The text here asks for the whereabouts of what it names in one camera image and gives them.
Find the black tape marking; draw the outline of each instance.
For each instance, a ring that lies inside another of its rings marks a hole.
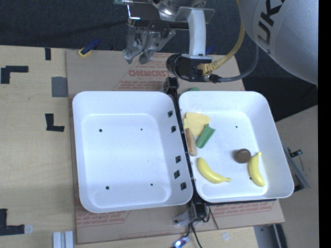
[[[10,72],[6,68],[1,68],[1,84],[9,84]]]
[[[24,234],[24,225],[7,225],[7,209],[0,209],[0,236]]]
[[[9,72],[29,72],[29,66],[6,66]]]
[[[1,84],[9,84],[11,72],[29,72],[28,66],[6,66],[1,68]]]
[[[64,126],[54,126],[54,114],[45,114],[47,128],[49,131],[64,132]]]
[[[52,54],[51,54],[51,48],[45,48],[45,60],[51,60]]]

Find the brown round object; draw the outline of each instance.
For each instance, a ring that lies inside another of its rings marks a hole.
[[[247,163],[251,157],[252,157],[252,155],[249,150],[240,149],[236,152],[234,158],[238,163]]]

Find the yellow cable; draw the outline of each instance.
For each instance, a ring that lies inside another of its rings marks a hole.
[[[225,55],[223,58],[220,58],[219,60],[216,60],[210,64],[199,64],[198,69],[202,70],[204,75],[209,74],[212,71],[218,69],[221,65],[226,63],[229,59],[231,59],[236,54],[236,52],[239,50],[239,48],[241,47],[241,45],[243,43],[244,36],[245,36],[245,28],[244,28],[243,24],[240,22],[239,37],[238,37],[237,43],[235,44],[233,49],[227,55]]]

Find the cardboard sheet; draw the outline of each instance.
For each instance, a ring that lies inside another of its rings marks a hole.
[[[76,211],[77,243],[92,243],[120,239],[143,238],[181,234],[185,227],[175,227],[172,218],[185,211],[186,205],[142,209],[135,211],[94,214],[85,210],[78,194],[76,152],[72,100],[82,91],[162,91],[163,84],[171,74],[166,69],[168,53],[157,53],[154,61],[142,65],[138,59],[128,64],[122,52],[92,51],[82,58],[77,50],[66,51],[68,78],[69,121],[74,179],[74,203]],[[215,71],[222,77],[239,75],[235,58],[231,58]],[[242,81],[229,83],[189,83],[179,80],[178,94],[197,87],[199,90],[243,91]],[[284,217],[279,201],[258,203],[226,204],[211,207],[213,217],[208,223],[197,225],[197,231],[245,227],[262,224],[280,223]]]

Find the black floor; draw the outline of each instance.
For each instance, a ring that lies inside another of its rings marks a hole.
[[[207,26],[207,46],[224,55],[235,45],[239,15],[234,0],[208,0],[216,13]],[[124,6],[112,0],[0,0],[0,45],[80,49],[92,39],[101,39],[98,50],[126,47]],[[177,32],[163,52],[188,52],[188,32]],[[254,43],[246,36],[235,55],[240,72],[251,64]],[[245,89],[263,94],[275,121],[318,103],[318,89],[284,71],[262,50],[256,69],[243,80]]]

